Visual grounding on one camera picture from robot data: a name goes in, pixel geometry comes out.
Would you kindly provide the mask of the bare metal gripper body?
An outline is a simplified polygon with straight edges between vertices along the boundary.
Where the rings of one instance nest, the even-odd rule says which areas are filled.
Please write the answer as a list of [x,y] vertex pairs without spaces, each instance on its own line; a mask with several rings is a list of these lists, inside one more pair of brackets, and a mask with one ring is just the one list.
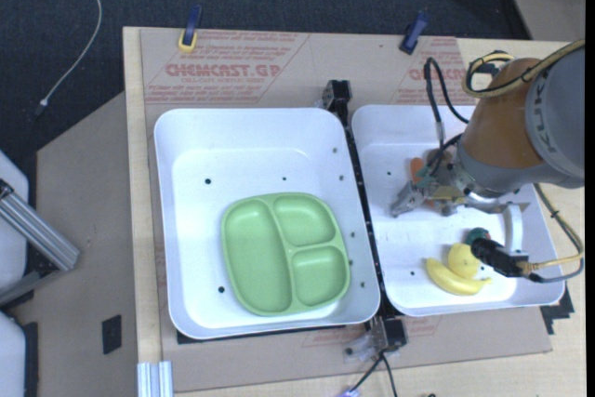
[[484,213],[501,213],[506,207],[500,201],[503,192],[481,185],[459,163],[423,164],[419,168],[421,202],[429,204],[443,216],[451,216],[460,207],[471,207]]

